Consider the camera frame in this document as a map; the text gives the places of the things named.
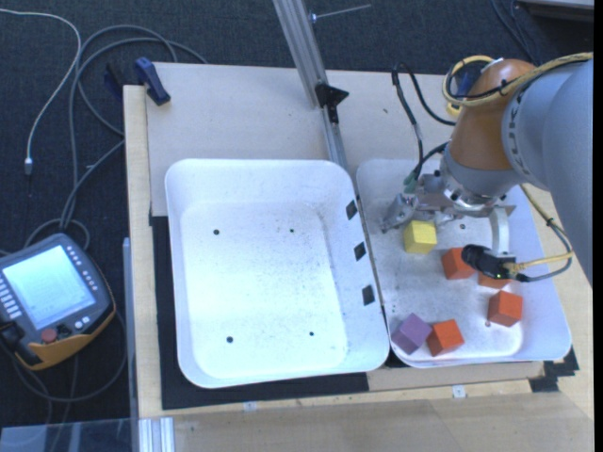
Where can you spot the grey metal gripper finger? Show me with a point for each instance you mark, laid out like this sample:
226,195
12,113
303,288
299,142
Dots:
396,212
445,219

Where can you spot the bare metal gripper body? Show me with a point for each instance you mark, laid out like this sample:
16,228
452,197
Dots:
435,196

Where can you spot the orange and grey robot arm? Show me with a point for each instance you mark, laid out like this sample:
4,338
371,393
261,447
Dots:
542,125

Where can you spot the yellow cube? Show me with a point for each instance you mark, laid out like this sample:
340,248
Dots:
419,237

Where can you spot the orange cube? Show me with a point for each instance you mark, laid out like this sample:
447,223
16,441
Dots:
505,308
454,265
490,283
445,338

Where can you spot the white plastic tray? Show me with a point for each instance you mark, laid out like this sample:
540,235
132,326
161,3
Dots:
264,276
424,290

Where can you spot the purple cube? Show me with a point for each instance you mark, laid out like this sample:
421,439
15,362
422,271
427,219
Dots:
411,333

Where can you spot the pale wood board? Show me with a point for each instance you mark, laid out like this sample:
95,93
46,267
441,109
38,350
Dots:
235,120

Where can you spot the black cylinder on white bracket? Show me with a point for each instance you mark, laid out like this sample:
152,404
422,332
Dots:
485,259

